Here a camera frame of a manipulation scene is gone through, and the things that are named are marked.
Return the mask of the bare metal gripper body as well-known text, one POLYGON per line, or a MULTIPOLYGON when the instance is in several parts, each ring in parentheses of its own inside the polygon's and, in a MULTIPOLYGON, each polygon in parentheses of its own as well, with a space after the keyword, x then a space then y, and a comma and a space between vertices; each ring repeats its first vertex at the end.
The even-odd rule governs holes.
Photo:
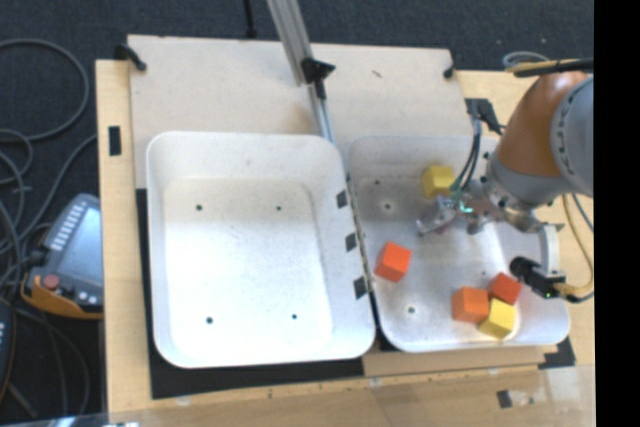
POLYGON ((495 216, 495 221, 489 224, 507 224, 521 233, 536 233, 543 229, 545 223, 539 220, 532 210, 518 210, 510 206, 507 199, 508 197, 491 196, 482 186, 471 184, 465 188, 453 188, 448 197, 438 196, 435 206, 436 212, 452 210, 451 224, 455 220, 461 220, 466 228, 467 214, 473 211, 489 211, 495 216))

